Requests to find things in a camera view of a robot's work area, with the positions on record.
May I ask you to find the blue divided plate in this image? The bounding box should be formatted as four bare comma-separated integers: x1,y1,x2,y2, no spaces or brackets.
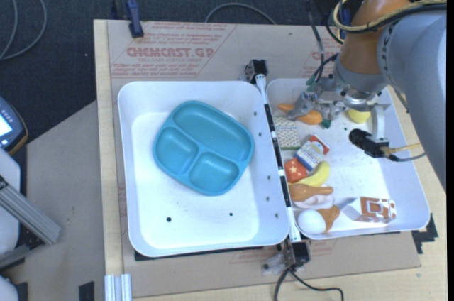
152,99,256,197

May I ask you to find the thin black and white rod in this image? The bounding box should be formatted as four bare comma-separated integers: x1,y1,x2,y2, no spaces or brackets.
255,73,302,243

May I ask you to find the pale pink ham slice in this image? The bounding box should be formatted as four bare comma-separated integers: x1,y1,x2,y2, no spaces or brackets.
293,194,336,211

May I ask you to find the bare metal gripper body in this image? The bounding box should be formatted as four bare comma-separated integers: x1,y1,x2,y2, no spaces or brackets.
314,76,383,113

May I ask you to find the white blue and red carton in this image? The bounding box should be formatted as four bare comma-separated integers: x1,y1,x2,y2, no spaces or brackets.
294,133,331,173

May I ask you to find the black block with thin wires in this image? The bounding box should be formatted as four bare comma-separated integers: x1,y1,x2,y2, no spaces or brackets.
243,58,269,84
279,241,312,273

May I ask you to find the black cylinder on white bracket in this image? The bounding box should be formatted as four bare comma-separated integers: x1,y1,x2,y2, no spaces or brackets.
348,103,392,159

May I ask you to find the orange and white carton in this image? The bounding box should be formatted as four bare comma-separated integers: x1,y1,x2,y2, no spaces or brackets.
338,196,397,224

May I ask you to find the white plastic tray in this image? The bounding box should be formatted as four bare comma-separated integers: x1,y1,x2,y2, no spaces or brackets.
116,80,292,258
265,77,431,241

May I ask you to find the red cube with yellow star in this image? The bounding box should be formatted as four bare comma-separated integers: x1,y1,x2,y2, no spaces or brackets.
284,157,309,185

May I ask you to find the brown cardboard board red print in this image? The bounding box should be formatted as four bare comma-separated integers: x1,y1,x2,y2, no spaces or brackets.
106,20,423,299

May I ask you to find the white egg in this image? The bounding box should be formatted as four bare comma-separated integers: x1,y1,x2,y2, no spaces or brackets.
297,209,327,235

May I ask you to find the white patterned carton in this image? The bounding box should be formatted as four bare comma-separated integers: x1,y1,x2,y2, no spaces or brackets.
272,116,303,151

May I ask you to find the orange chicken drumstick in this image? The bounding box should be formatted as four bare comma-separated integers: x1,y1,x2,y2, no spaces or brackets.
288,182,335,203

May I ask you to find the orange carrot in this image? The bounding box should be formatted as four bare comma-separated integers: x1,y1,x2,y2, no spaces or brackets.
277,103,333,130

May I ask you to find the yellow banana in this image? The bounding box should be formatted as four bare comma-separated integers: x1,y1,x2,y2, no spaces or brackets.
297,160,332,188

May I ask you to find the yellow lemon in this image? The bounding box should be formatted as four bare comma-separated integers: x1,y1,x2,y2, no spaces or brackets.
347,108,372,124

